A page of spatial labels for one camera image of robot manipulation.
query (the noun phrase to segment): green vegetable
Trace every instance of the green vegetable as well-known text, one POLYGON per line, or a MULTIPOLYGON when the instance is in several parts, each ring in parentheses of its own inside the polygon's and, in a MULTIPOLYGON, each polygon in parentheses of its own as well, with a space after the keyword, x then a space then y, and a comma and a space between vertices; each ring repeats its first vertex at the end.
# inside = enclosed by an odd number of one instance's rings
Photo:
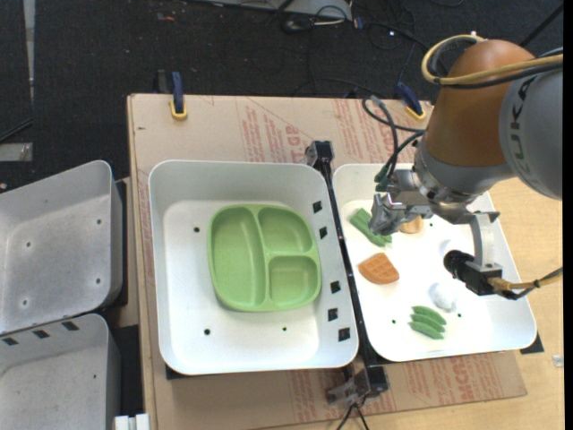
POLYGON ((430 336, 430 338, 434 340, 443 340, 444 337, 441 335, 439 331, 433 329, 432 326, 427 325, 421 322, 410 322, 408 325, 412 327, 412 330, 419 331, 426 336, 430 336))
POLYGON ((440 333, 443 333, 446 330, 441 323, 437 323, 434 319, 428 317, 427 315, 413 313, 412 320, 414 322, 425 323, 426 325, 430 325, 434 330, 440 333))
POLYGON ((392 242, 392 236, 378 236, 371 232, 368 228, 368 222, 371 215, 365 209, 360 209, 352 217, 350 217, 350 224, 363 233, 368 240, 380 247, 385 246, 387 243, 392 242))
POLYGON ((440 313, 434 311, 431 307, 425 305, 415 305, 412 307, 412 309, 414 310, 415 314, 420 314, 420 315, 425 315, 426 317, 430 317, 441 325, 445 325, 448 323, 446 322, 446 319, 444 319, 440 315, 440 313))

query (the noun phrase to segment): blue clamp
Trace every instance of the blue clamp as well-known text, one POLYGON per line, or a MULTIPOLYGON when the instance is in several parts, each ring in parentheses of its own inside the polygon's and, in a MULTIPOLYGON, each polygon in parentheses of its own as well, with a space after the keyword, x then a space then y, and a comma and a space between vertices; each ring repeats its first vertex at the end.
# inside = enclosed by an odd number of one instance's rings
POLYGON ((412 117, 421 121, 426 117, 426 112, 420 104, 420 100, 403 82, 398 82, 394 87, 394 97, 402 100, 406 104, 406 112, 412 117))
POLYGON ((173 79, 173 99, 170 102, 171 116, 176 120, 183 121, 187 118, 187 106, 185 105, 181 74, 172 72, 171 77, 173 79))

